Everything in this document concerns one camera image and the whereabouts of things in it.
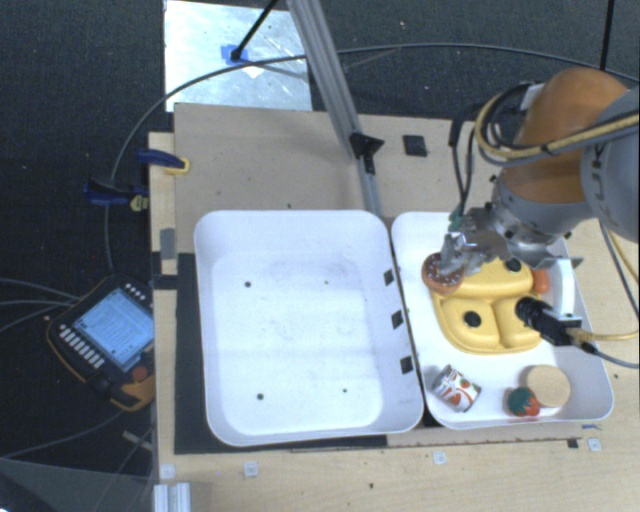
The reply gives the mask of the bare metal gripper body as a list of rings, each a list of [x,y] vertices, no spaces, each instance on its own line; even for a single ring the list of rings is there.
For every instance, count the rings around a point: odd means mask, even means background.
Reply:
[[[456,239],[459,271],[463,271],[460,250],[464,246],[481,247],[484,264],[496,258],[503,261],[517,259],[534,270],[540,270],[551,268],[557,261],[571,261],[565,250],[552,251],[552,245],[559,242],[558,238],[529,228],[501,207],[470,209],[462,217],[459,229],[450,234]]]

